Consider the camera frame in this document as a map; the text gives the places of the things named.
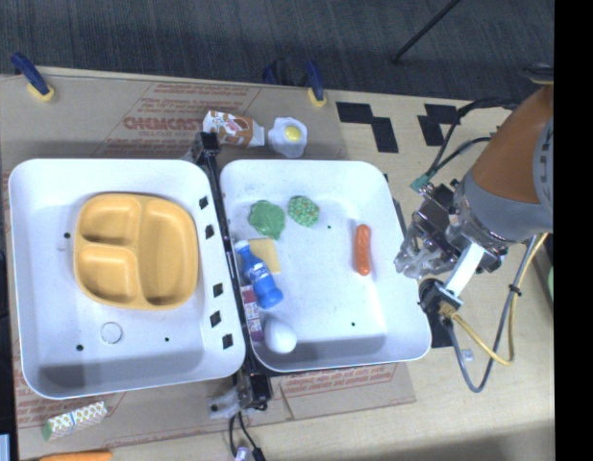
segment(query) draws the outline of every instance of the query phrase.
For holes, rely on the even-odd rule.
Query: blue water bottle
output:
[[[242,274],[254,286],[259,306],[262,309],[268,309],[280,303],[284,294],[277,288],[266,263],[251,252],[249,241],[246,239],[238,241],[235,244],[235,250],[242,258]]]

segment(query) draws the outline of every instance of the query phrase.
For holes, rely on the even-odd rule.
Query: yellow circle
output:
[[[297,142],[302,136],[303,134],[300,132],[298,127],[295,127],[294,125],[285,127],[285,138],[287,138],[290,142]]]

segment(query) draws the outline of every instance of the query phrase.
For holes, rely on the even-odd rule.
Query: beige table surface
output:
[[[293,94],[302,94],[302,90],[294,88]],[[333,128],[340,129],[346,158],[370,162],[386,173],[392,195],[408,220],[422,201],[408,185],[428,168],[437,152],[436,147],[426,146],[418,116],[426,115],[425,104],[460,107],[465,102],[334,90],[327,95],[324,108],[331,118],[327,121],[334,121]],[[340,123],[335,102],[368,104],[376,117],[390,118],[399,153],[378,152],[370,125]],[[449,152],[464,140],[494,132],[507,114],[503,109],[473,111],[462,120]],[[442,128],[445,133],[448,126]],[[451,162],[433,182],[460,179],[481,146]],[[523,252],[523,246],[511,248],[501,269],[473,277],[461,295],[464,306],[460,314],[488,344],[494,340],[507,286]],[[541,278],[547,271],[546,258],[540,254],[536,263],[523,280],[523,295],[516,310],[515,361],[510,367],[495,364],[483,392],[474,394],[468,389],[451,348],[430,350],[425,357],[408,363],[416,402],[251,427],[249,433],[266,459],[555,459],[553,311]],[[464,349],[474,353],[468,367],[478,384],[487,358],[458,327],[457,337]],[[507,356],[507,333],[500,354]],[[235,438],[244,441],[239,429]],[[226,432],[115,448],[112,452],[115,461],[232,459]]]

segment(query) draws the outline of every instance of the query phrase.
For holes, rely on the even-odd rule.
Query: white tray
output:
[[[340,160],[236,160],[223,169],[220,183],[234,241],[262,237],[248,222],[258,200],[287,212],[289,199],[304,195],[320,206],[320,220],[310,229],[286,215],[275,241],[282,268],[275,281],[284,300],[262,311],[262,319],[288,323],[298,345],[278,354],[254,342],[262,364],[287,373],[409,361],[429,350],[431,331],[418,306],[417,282],[394,268],[403,235],[376,167]],[[371,228],[367,277],[354,271],[358,224]]]
[[[107,191],[163,197],[193,217],[199,279],[183,305],[125,309],[98,303],[78,286],[76,219],[86,200]],[[12,171],[10,203],[22,371],[38,394],[64,399],[206,380],[242,365],[235,294],[200,168],[182,160],[33,159]],[[116,333],[122,338],[107,343]]]

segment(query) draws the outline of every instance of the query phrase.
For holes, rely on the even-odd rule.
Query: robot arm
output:
[[[399,273],[421,279],[460,265],[473,266],[471,275],[492,272],[510,245],[553,231],[553,102],[553,85],[527,98],[454,191],[420,189],[425,200],[394,261]]]

